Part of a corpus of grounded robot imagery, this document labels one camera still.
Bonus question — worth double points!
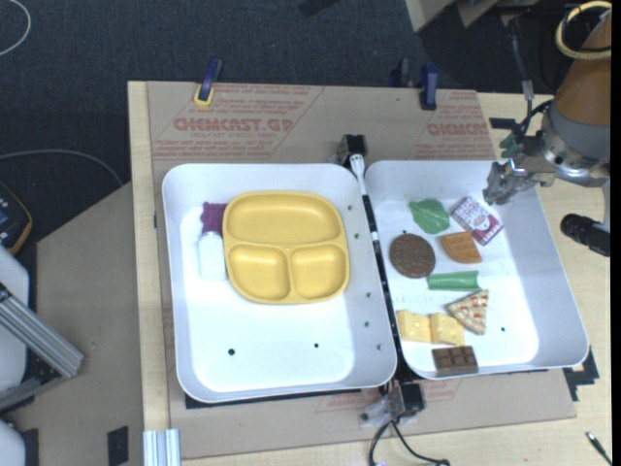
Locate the green lettuce leaf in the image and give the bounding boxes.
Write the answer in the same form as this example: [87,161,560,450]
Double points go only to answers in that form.
[407,197,452,236]

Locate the white plastic tray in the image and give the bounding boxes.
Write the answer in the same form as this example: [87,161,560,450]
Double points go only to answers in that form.
[363,158,591,382]
[160,162,400,404]

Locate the purple grapes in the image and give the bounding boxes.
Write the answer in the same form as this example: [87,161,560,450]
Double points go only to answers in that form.
[200,201,230,235]

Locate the red and white carton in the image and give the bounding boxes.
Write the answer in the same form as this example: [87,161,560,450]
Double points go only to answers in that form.
[449,195,505,248]

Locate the white bottle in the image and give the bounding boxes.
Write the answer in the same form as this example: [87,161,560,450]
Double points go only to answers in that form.
[196,230,228,282]

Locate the orange waffle piece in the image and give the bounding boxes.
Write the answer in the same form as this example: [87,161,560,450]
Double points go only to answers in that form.
[440,230,484,265]

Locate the brown round biscuit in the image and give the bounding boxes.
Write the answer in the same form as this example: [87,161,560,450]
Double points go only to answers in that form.
[387,232,437,280]

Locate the yellow divided plate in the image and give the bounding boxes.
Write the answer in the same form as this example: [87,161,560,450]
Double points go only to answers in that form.
[221,190,352,306]

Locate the yellow cheese wedge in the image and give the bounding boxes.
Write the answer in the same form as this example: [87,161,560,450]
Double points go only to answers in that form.
[429,312,467,348]
[395,309,433,345]

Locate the brown chocolate bar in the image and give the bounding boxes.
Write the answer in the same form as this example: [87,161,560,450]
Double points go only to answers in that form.
[430,345,480,377]

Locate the black cylinder on white bracket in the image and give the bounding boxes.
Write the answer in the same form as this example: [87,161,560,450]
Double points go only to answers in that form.
[559,181,612,258]

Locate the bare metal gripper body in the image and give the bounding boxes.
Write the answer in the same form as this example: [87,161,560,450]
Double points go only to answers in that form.
[512,148,612,187]

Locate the thin black and white rod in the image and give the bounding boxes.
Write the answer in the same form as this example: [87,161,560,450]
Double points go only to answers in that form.
[349,153,405,383]

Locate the green celery stick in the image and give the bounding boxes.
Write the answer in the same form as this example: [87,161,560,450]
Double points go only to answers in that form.
[426,269,483,292]

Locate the brown cardboard board red print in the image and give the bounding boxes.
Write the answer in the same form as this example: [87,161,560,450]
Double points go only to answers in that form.
[145,81,579,460]

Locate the pizza slice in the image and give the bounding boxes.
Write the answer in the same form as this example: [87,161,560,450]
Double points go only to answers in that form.
[445,288,490,337]

